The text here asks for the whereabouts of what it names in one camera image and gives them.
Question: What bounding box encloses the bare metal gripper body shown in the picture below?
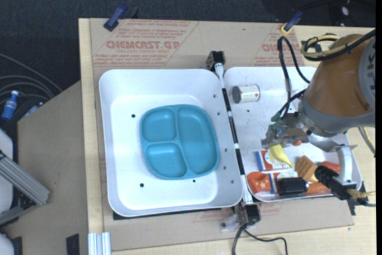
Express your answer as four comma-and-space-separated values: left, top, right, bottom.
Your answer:
270, 114, 311, 144

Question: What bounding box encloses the yellow banana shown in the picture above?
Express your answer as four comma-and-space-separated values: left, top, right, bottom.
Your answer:
268, 143, 295, 169

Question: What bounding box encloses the red white blue carton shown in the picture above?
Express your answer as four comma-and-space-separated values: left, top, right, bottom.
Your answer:
254, 149, 292, 173

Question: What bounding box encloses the white plastic tray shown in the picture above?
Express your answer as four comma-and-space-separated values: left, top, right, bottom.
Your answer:
98, 68, 244, 217
223, 66, 363, 203

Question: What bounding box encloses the brown waffle biscuit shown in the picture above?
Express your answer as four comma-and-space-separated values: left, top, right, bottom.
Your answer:
295, 155, 319, 183

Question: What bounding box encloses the thin black and white rod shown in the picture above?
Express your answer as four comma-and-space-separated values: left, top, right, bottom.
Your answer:
214, 63, 251, 204

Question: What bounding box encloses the red packet with yellow star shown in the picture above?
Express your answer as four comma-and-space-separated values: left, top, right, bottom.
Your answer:
246, 171, 278, 195

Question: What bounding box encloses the white can with orange dots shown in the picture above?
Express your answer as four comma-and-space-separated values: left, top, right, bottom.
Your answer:
232, 84, 261, 105

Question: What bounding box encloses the orange carrot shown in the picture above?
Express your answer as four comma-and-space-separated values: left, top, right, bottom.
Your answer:
319, 161, 341, 174

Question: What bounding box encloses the orange sausage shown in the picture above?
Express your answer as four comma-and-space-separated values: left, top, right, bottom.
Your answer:
306, 181, 332, 194

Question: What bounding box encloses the blue divided plate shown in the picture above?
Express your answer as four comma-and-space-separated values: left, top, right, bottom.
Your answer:
139, 104, 221, 181

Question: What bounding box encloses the brown cardboard board red print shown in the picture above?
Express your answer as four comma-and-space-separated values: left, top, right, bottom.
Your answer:
89, 18, 355, 251

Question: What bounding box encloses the blue plastic bottle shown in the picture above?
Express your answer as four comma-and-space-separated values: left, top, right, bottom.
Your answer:
1, 90, 20, 121

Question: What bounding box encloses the black cylinder on white bracket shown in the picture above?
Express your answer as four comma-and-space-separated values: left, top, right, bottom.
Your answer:
314, 145, 358, 201

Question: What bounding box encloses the black block with thin wires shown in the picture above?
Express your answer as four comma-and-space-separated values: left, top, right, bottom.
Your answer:
238, 204, 263, 227
205, 50, 226, 72

